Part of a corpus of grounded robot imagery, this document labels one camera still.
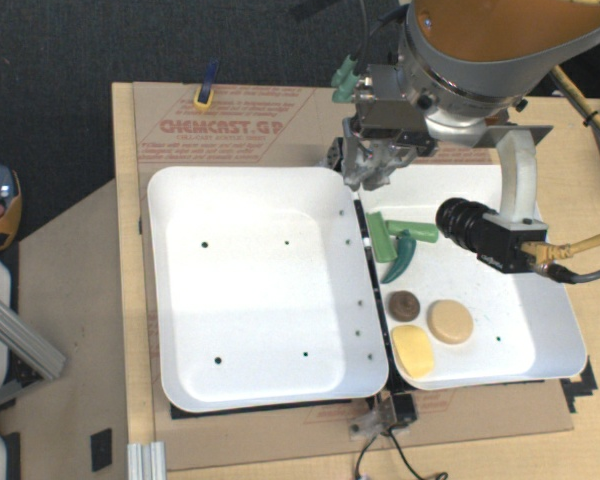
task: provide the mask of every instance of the wooden edge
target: wooden edge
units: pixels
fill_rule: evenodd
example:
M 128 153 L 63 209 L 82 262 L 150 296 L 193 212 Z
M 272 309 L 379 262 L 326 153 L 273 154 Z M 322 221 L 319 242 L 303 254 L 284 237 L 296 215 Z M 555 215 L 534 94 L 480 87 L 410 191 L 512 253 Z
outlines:
M 155 440 L 133 85 L 112 84 L 127 429 L 130 443 Z

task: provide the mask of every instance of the black cylindrical connector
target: black cylindrical connector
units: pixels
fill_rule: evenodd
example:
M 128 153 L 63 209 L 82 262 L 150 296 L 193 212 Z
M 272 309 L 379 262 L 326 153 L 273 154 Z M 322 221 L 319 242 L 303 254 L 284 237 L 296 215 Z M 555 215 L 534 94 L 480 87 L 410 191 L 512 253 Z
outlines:
M 495 211 L 484 204 L 454 197 L 447 199 L 438 208 L 436 226 L 446 238 L 463 249 L 481 252 L 478 248 L 484 225 L 482 216 L 485 213 Z

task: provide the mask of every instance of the wooden table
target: wooden table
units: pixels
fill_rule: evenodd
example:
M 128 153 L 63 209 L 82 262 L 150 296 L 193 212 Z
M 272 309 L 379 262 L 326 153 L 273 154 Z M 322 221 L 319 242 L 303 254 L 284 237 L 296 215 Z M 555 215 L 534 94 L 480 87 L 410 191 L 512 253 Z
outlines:
M 600 110 L 600 101 L 595 101 Z M 120 233 L 122 306 L 128 434 L 130 443 L 155 440 L 149 371 L 140 202 L 134 129 L 133 86 L 113 85 L 116 181 Z M 538 148 L 538 205 L 554 243 L 576 242 L 600 233 L 600 156 L 589 129 L 560 98 L 532 98 L 519 124 L 551 124 L 554 130 Z M 565 263 L 577 272 L 600 268 L 600 248 Z M 600 280 L 568 286 L 598 382 L 594 396 L 578 398 L 575 430 L 417 447 L 406 450 L 421 475 L 447 471 L 453 480 L 475 478 L 600 479 Z M 356 457 L 350 454 L 291 461 L 180 471 L 185 479 L 350 479 Z M 363 470 L 374 480 L 409 478 L 395 451 L 365 456 Z

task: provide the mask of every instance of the brown round toy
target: brown round toy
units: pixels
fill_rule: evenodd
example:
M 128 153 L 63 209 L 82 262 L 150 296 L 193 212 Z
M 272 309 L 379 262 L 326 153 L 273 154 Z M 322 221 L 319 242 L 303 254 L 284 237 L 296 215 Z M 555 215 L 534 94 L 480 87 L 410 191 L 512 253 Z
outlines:
M 389 314 L 398 322 L 411 322 L 420 314 L 420 301 L 406 290 L 394 292 L 389 299 Z
M 455 300 L 439 300 L 427 315 L 429 330 L 437 339 L 449 345 L 464 343 L 473 333 L 473 317 Z

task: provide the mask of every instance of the empty white tray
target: empty white tray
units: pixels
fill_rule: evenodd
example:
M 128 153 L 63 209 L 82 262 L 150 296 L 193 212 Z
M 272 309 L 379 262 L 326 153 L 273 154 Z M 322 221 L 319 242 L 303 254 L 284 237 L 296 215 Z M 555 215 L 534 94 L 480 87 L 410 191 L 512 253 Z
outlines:
M 492 165 L 423 166 L 400 169 L 391 184 L 361 192 L 366 213 L 380 211 L 385 220 L 435 223 L 438 207 L 451 197 L 500 208 L 500 167 Z M 376 264 L 382 278 L 390 264 Z M 414 379 L 420 389 L 571 377 L 586 363 L 586 350 L 563 285 L 536 274 L 501 274 L 440 234 L 437 243 L 418 242 L 408 270 L 380 285 L 385 307 L 391 294 L 411 291 L 420 301 L 411 322 L 428 334 L 435 365 Z M 468 341 L 448 345 L 427 327 L 427 310 L 436 301 L 454 299 L 473 316 Z M 391 330 L 402 325 L 386 315 Z
M 367 397 L 388 375 L 352 193 L 324 168 L 148 188 L 162 384 L 190 412 Z

